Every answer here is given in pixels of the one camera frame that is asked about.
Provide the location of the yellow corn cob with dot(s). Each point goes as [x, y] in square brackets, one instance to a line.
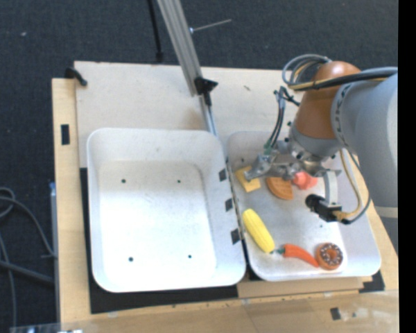
[258, 230]

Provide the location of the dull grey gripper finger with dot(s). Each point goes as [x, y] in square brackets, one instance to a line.
[265, 162]
[251, 175]

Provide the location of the pale wood board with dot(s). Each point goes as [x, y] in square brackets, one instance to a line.
[138, 95]

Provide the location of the yellow square biscuit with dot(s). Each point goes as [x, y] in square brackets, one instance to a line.
[249, 185]

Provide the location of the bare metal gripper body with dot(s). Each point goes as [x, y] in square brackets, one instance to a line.
[291, 165]

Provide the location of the white plastic tray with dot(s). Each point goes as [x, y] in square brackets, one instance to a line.
[156, 213]
[298, 220]

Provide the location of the orange carrot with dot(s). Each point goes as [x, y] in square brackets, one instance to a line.
[298, 253]

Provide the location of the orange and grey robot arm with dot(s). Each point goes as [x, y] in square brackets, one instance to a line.
[364, 123]

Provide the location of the brown sprinkled doughnut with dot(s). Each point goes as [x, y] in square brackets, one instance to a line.
[329, 256]

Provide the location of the black cylinder on white bracket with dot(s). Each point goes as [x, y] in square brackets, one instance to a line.
[324, 208]

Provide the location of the pink toy food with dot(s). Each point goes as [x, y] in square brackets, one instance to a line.
[304, 181]

